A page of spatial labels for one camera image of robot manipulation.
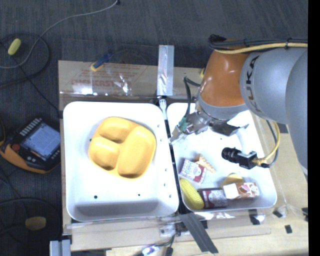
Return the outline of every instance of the red packaging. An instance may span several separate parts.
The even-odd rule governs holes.
[[[199,194],[204,201],[204,208],[224,208],[228,206],[228,200],[225,192],[221,188],[203,188]]]
[[[179,174],[192,181],[202,183],[204,181],[206,171],[207,169],[202,165],[185,159]]]
[[[237,182],[223,186],[226,198],[228,199],[249,199],[256,198],[260,192],[255,182]]]

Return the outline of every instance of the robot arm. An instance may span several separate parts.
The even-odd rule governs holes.
[[[245,44],[253,46],[239,48],[238,41],[226,42],[219,36],[214,36],[214,40],[195,112],[186,113],[170,142],[208,128],[225,136],[238,134],[243,127],[231,126],[228,121],[251,110],[261,118],[288,125],[297,158],[307,176],[308,44],[304,40],[268,40],[261,45],[256,40]],[[230,150],[225,149],[222,157],[230,160],[231,155],[237,154],[237,158],[243,157],[238,163],[245,161],[244,167],[256,165],[256,155],[246,152],[243,156],[241,151]]]

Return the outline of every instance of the tan object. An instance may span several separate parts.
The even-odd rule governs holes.
[[[237,182],[223,186],[227,199],[253,199],[260,195],[255,182]]]
[[[25,220],[25,226],[31,231],[37,231],[43,229],[47,224],[47,219],[45,217],[36,216],[30,217]]]
[[[240,175],[232,173],[224,179],[221,187],[232,184],[232,183],[243,183],[243,182],[244,182],[244,179]]]
[[[215,173],[216,169],[212,167],[212,165],[204,158],[203,155],[198,154],[195,163],[205,167],[208,171]]]

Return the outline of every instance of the black cable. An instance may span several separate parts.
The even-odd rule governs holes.
[[[159,246],[159,247],[170,246],[170,247],[171,247],[172,244],[173,244],[173,242],[174,242],[174,240],[175,240],[175,236],[176,236],[176,234],[174,234],[174,235],[170,238],[169,241],[164,242],[164,243],[160,243],[160,244],[156,244],[155,246]]]
[[[183,79],[184,85],[185,85],[185,90],[186,90],[186,96],[187,96],[187,108],[186,108],[186,112],[184,114],[185,118],[188,118],[189,114],[190,114],[190,105],[191,105],[191,92],[190,92],[190,87],[188,85],[187,82],[187,77],[185,76]]]
[[[18,35],[32,35],[34,37],[37,37],[38,40],[40,40],[44,45],[45,45],[45,48],[46,48],[46,52],[47,52],[47,58],[44,62],[44,66],[39,69],[38,71],[32,73],[32,74],[26,74],[26,72],[23,70],[23,68],[19,65],[19,69],[21,70],[21,72],[24,74],[24,77],[22,78],[18,78],[18,79],[13,79],[13,80],[10,80],[10,81],[6,81],[6,82],[3,82],[3,83],[0,83],[0,87],[4,87],[4,86],[7,86],[9,84],[12,84],[12,83],[17,83],[17,82],[22,82],[22,81],[25,81],[25,80],[28,80],[31,85],[35,88],[35,90],[41,95],[41,97],[47,102],[49,103],[57,112],[59,111],[59,109],[50,101],[48,100],[48,98],[38,89],[38,87],[32,82],[31,78],[35,77],[36,75],[39,75],[47,66],[48,66],[48,63],[49,63],[49,60],[50,60],[50,48],[49,48],[49,45],[45,42],[45,40],[43,40],[40,36],[36,35],[36,34],[33,34],[33,33],[17,33],[17,34],[11,34],[11,35],[8,35],[6,36],[4,39],[7,39],[9,37],[12,37],[12,36],[18,36]],[[0,41],[0,44],[6,49],[8,50],[4,44],[2,43],[2,41]],[[12,59],[14,60],[15,63],[19,64],[18,61],[14,58],[14,56],[11,56]]]
[[[35,76],[37,76],[38,74],[40,74],[48,65],[49,63],[49,60],[50,60],[50,48],[49,48],[49,45],[45,42],[44,39],[42,39],[41,37],[39,37],[37,34],[34,34],[34,33],[29,33],[29,32],[21,32],[21,33],[13,33],[13,34],[9,34],[7,36],[5,36],[4,38],[2,38],[0,40],[0,44],[2,45],[2,47],[8,51],[7,47],[4,45],[4,42],[6,42],[7,40],[9,40],[10,38],[14,38],[14,37],[18,37],[18,36],[23,36],[23,35],[27,35],[27,36],[33,36],[33,37],[36,37],[37,39],[39,39],[41,41],[41,43],[43,43],[43,45],[45,46],[45,49],[46,49],[46,53],[47,53],[47,58],[44,62],[44,65],[42,68],[40,68],[39,70],[37,70],[36,72],[32,73],[32,74],[24,74],[24,77],[21,77],[21,78],[17,78],[17,79],[12,79],[12,80],[9,80],[9,81],[5,81],[5,82],[2,82],[0,83],[0,87],[4,87],[4,86],[7,86],[9,84],[13,84],[13,83],[17,83],[17,82],[22,82],[22,81],[25,81],[27,80],[28,78],[31,79]],[[15,58],[13,56],[11,56],[14,60],[15,63],[18,63]]]
[[[58,212],[58,210],[49,202],[45,201],[45,200],[42,200],[42,199],[39,199],[39,198],[33,198],[33,197],[21,197],[21,198],[15,198],[15,199],[9,199],[9,200],[6,200],[6,201],[2,201],[0,202],[0,206],[5,206],[5,205],[8,205],[8,204],[12,204],[12,203],[16,203],[16,202],[38,202],[38,203],[41,203],[41,204],[44,204],[46,206],[49,206],[55,216],[56,216],[56,220],[57,222],[59,223],[58,225],[58,230],[56,232],[56,234],[54,234],[54,239],[59,239],[60,238],[60,223],[61,223],[61,217],[60,217],[60,214]],[[0,230],[0,236],[4,235],[5,233],[11,231],[11,230],[14,230],[16,229],[16,227],[19,227],[19,228],[22,228],[20,226],[16,226],[16,225],[12,225],[10,227],[6,227],[5,229],[3,230]],[[21,241],[15,239],[17,242],[19,242],[20,244],[24,245],[24,246],[28,246],[27,244],[24,244],[22,243]]]
[[[277,43],[308,43],[305,38],[259,38],[259,39],[241,39],[241,40],[227,40],[226,38],[212,34],[208,38],[209,48],[212,50],[231,50],[230,47],[237,46],[258,46],[266,44],[277,44]]]
[[[12,231],[12,230],[25,229],[25,228],[26,228],[26,226],[25,226],[25,225],[22,225],[22,224],[10,226],[10,227],[8,227],[8,228],[5,228],[5,229],[3,229],[3,230],[0,230],[0,237],[1,237],[2,235],[4,235],[5,233],[10,232],[10,231]]]
[[[0,167],[0,171],[3,175],[4,178],[0,178],[0,181],[2,183],[4,183],[5,185],[8,186],[9,190],[11,191],[12,195],[13,195],[13,198],[20,198],[20,195],[19,193],[16,191],[16,189],[12,186],[11,182],[8,180],[8,177],[6,176],[4,170],[2,167]],[[23,208],[23,214],[24,214],[24,217],[25,219],[27,219],[27,209],[26,209],[26,206],[24,203],[22,203],[22,208]],[[17,211],[16,211],[16,208],[14,208],[14,213],[12,214],[12,222],[8,225],[8,227],[11,227],[14,223],[14,220],[15,220],[15,217],[17,215]],[[0,219],[0,224],[3,226],[3,227],[6,227],[5,223],[2,221],[2,219]],[[15,240],[16,242],[18,243],[21,243],[20,240],[18,240],[16,237],[14,237],[14,235],[12,233],[9,232],[9,235],[10,237]]]
[[[196,82],[190,80],[188,77],[185,77],[185,80],[186,80],[189,84],[191,84],[192,86],[195,86],[195,87],[200,87],[200,86],[201,86],[200,83],[196,83]]]
[[[269,120],[266,120],[266,123],[268,124],[268,126],[269,126],[269,128],[271,130],[271,133],[272,133],[272,136],[273,136],[273,139],[274,139],[275,143],[277,143],[277,136],[276,136],[276,134],[275,134],[275,132],[274,132]],[[278,158],[278,153],[279,153],[279,148],[276,149],[272,162],[269,163],[269,164],[268,163],[262,163],[260,165],[260,167],[262,167],[262,168],[270,168],[271,166],[273,166],[275,164],[277,158]]]
[[[172,237],[169,247],[165,250],[165,256],[171,256],[174,253],[174,249],[172,248],[174,240],[175,240],[175,235]]]

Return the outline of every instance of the handheld device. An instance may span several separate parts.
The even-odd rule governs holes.
[[[60,133],[37,117],[7,135],[0,155],[24,170],[45,174],[61,162]]]

